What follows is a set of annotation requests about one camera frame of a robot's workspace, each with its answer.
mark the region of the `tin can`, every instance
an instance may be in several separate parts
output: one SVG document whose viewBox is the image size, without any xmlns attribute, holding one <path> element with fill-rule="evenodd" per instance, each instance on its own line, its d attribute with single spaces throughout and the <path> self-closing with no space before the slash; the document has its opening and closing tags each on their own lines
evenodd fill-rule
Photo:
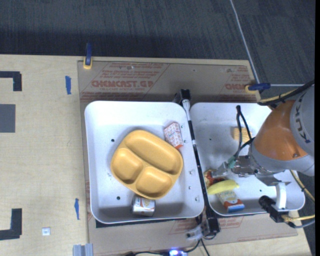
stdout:
<svg viewBox="0 0 320 256">
<path fill-rule="evenodd" d="M 152 217 L 156 210 L 156 201 L 135 195 L 132 199 L 131 212 L 136 215 Z"/>
</svg>

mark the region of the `wooden table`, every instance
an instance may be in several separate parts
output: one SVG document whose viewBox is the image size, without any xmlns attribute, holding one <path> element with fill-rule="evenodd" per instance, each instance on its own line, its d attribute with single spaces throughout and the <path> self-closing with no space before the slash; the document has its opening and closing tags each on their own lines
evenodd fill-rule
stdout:
<svg viewBox="0 0 320 256">
<path fill-rule="evenodd" d="M 82 59 L 0 55 L 0 71 L 22 74 L 22 91 L 13 91 L 12 78 L 0 78 L 0 104 L 15 105 L 15 132 L 0 133 L 0 230 L 10 229 L 12 209 L 22 209 L 22 235 L 0 240 L 0 255 L 70 256 L 73 245 L 89 242 L 77 70 Z M 65 76 L 71 78 L 71 94 Z M 50 235 L 42 234 L 44 227 Z M 297 236 L 207 249 L 224 256 L 311 255 L 303 229 Z M 190 255 L 205 251 L 199 247 Z"/>
</svg>

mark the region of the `small carton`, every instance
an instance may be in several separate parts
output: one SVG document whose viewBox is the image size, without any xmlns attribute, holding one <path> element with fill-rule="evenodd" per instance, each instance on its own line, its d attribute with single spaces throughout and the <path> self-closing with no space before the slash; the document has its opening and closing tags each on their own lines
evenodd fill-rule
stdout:
<svg viewBox="0 0 320 256">
<path fill-rule="evenodd" d="M 164 129 L 164 137 L 165 140 L 176 149 L 182 147 L 184 144 L 181 137 L 179 124 L 176 122 L 173 122 Z"/>
</svg>

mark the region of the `yellow banana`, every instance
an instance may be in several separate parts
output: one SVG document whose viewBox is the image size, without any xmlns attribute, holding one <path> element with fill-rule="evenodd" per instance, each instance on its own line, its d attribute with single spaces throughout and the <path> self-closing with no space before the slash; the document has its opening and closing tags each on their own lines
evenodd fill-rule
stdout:
<svg viewBox="0 0 320 256">
<path fill-rule="evenodd" d="M 238 183 L 236 183 L 233 179 L 227 179 L 220 182 L 217 182 L 207 189 L 208 195 L 214 195 L 217 193 L 221 193 L 227 190 L 233 190 L 239 188 Z"/>
</svg>

